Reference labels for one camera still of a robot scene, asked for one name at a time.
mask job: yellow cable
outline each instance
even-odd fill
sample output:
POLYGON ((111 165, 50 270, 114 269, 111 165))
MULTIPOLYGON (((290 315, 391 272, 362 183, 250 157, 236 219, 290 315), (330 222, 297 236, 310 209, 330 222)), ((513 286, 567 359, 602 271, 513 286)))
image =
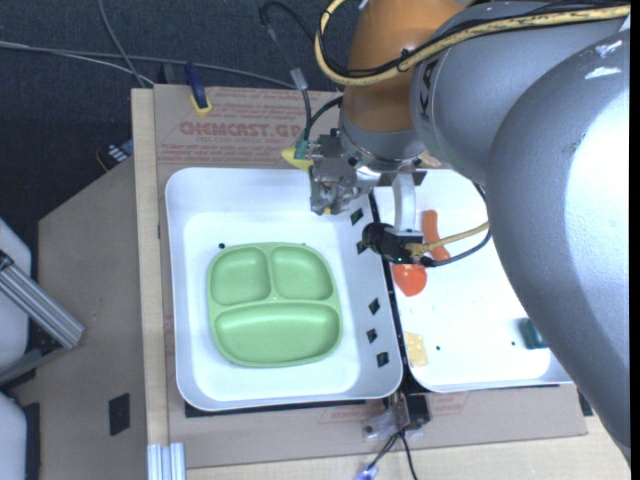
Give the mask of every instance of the yellow cable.
POLYGON ((327 65, 320 48, 320 36, 324 34, 324 30, 327 26, 327 23, 329 22, 329 19, 331 18, 332 13, 346 1, 347 0, 333 0, 322 14, 322 17, 320 19, 320 30, 316 34, 314 42, 314 53, 318 66, 328 78, 341 85, 354 86, 371 85, 393 78, 394 76, 407 71, 408 69, 415 66, 419 62, 422 62, 428 57, 436 55, 437 53, 440 53, 447 48, 450 48, 458 43, 461 43, 468 39, 472 39, 474 37, 480 37, 494 32, 504 32, 506 30, 547 27, 551 25, 581 23, 585 21, 610 20, 625 17, 631 12, 630 5, 620 5, 603 9, 572 10, 550 14, 540 14, 535 16, 514 16, 497 21, 492 21, 490 23, 483 23, 481 25, 469 27, 465 30, 445 37, 444 39, 436 41, 431 46, 424 48, 423 50, 420 50, 415 54, 409 55, 409 57, 400 62, 398 66, 389 68, 382 73, 354 78, 342 76, 333 71, 327 65))
POLYGON ((463 233, 457 233, 446 238, 441 238, 440 240, 436 240, 435 242, 428 242, 426 244, 406 244, 404 248, 411 253, 411 256, 422 256, 423 254, 433 251, 437 247, 447 245, 452 242, 457 242, 458 240, 462 240, 464 238, 469 238, 470 236, 477 235, 478 233, 488 228, 489 223, 485 222, 484 224, 470 229, 469 231, 464 231, 463 233))

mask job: white tray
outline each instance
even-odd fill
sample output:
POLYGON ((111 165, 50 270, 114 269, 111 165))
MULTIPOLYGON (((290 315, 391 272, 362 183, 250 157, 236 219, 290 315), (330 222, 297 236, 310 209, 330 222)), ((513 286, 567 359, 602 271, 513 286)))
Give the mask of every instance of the white tray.
POLYGON ((363 217, 352 225, 351 211, 312 213, 309 190, 308 175, 299 170, 187 168, 167 183, 176 375, 182 396, 194 407, 217 411, 381 398, 399 386, 402 360, 380 258, 357 251, 362 229, 372 221, 368 201, 353 203, 363 217), (340 295, 343 337, 325 359, 249 368, 230 363, 216 348, 207 268, 219 244, 255 242, 305 243, 329 263, 340 295), (374 314, 369 305, 376 299, 380 308, 374 314))
MULTIPOLYGON (((393 223, 393 194, 376 188, 382 222, 393 223)), ((432 170, 416 188, 416 227, 422 211, 438 212, 446 237, 487 219, 485 205, 467 179, 450 170, 432 170)), ((484 233, 447 246, 453 256, 484 233)), ((549 349, 529 350, 518 329, 527 315, 502 269, 491 240, 458 262, 427 269, 427 285, 405 296, 396 287, 403 332, 422 337, 428 363, 410 366, 415 379, 437 392, 533 386, 570 382, 549 349)))

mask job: teal object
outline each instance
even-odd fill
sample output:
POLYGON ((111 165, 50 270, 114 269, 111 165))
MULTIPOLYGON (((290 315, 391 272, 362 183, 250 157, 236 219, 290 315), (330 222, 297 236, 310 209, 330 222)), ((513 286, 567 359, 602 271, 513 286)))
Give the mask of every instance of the teal object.
POLYGON ((256 243, 218 253, 207 273, 211 332, 229 361, 253 367, 318 361, 342 339, 331 269, 306 245, 256 243))

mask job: yellow object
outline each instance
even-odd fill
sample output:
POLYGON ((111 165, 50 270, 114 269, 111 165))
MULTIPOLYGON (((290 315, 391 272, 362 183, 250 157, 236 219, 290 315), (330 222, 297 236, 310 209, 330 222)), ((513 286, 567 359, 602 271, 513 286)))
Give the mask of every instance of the yellow object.
POLYGON ((409 68, 415 66, 419 62, 422 62, 423 60, 432 57, 433 55, 440 53, 441 51, 446 50, 451 46, 454 46, 468 39, 472 39, 474 37, 480 37, 496 32, 504 32, 506 30, 548 27, 552 25, 564 25, 586 21, 610 20, 623 18, 631 13, 631 5, 620 5, 616 7, 607 7, 604 9, 584 9, 565 12, 554 12, 535 16, 516 16, 492 21, 489 23, 483 23, 445 37, 426 48, 418 48, 413 53, 410 53, 405 58, 405 60, 400 62, 397 66, 391 67, 386 71, 383 71, 382 73, 354 78, 342 76, 333 71, 327 65, 322 54, 322 50, 320 49, 319 42, 319 38, 324 33, 327 24, 329 23, 329 19, 332 16, 332 13, 335 12, 335 10, 346 1, 347 0, 333 0, 327 6, 326 10, 322 14, 322 17, 320 18, 320 30, 316 34, 314 43, 314 53, 316 56, 316 61, 322 72, 334 82, 346 86, 364 86, 382 82, 384 80, 389 80, 390 78, 393 78, 394 76, 407 71, 409 68))
POLYGON ((462 240, 464 238, 469 238, 470 236, 477 235, 478 233, 484 231, 489 228, 489 223, 485 222, 480 226, 470 229, 469 231, 464 231, 463 233, 457 233, 455 235, 448 236, 446 238, 442 238, 441 240, 437 240, 435 242, 429 242, 426 244, 406 244, 405 249, 411 253, 412 256, 422 256, 428 252, 433 251, 437 247, 442 245, 447 245, 452 242, 457 242, 458 240, 462 240))
POLYGON ((191 95, 191 104, 193 105, 193 108, 195 109, 196 114, 199 115, 200 117, 204 117, 210 114, 211 111, 213 110, 213 105, 211 104, 211 100, 209 99, 209 96, 207 96, 207 106, 205 108, 200 108, 198 106, 198 103, 196 102, 196 99, 193 97, 193 94, 191 95))
POLYGON ((286 148, 282 150, 282 153, 280 153, 280 155, 282 156, 282 158, 284 158, 287 162, 289 162, 294 167, 297 167, 298 169, 304 172, 309 172, 309 167, 313 165, 313 161, 298 160, 297 158, 294 157, 295 153, 296 153, 295 148, 286 148))
POLYGON ((429 363, 422 336, 412 332, 405 332, 404 343, 407 347, 407 357, 411 366, 425 366, 429 363))

